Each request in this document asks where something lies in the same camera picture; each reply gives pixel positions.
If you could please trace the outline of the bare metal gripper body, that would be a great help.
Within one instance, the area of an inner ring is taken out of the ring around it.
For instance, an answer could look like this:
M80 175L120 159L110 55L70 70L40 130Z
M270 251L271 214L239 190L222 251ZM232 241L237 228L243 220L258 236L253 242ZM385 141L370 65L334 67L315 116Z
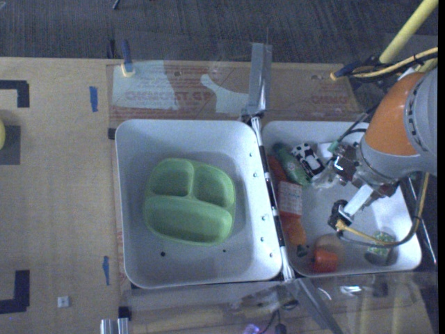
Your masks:
M398 188L398 180L391 180L372 169L365 161L358 144L339 144L333 154L333 169L345 184L357 188L365 184L373 189L373 198L392 196Z

